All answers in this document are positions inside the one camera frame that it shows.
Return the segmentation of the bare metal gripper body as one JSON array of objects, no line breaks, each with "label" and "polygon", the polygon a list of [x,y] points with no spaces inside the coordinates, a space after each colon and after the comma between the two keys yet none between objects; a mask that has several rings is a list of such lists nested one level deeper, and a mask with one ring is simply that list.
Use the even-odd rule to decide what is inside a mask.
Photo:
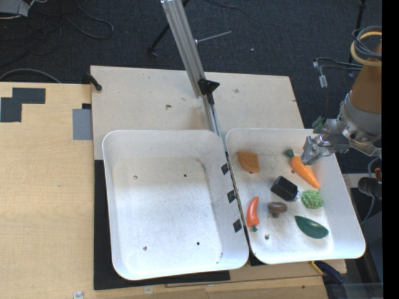
[{"label": "bare metal gripper body", "polygon": [[382,149],[375,146],[379,135],[367,133],[351,120],[326,119],[320,131],[320,146],[331,147],[332,154],[357,150],[370,157],[382,157]]}]

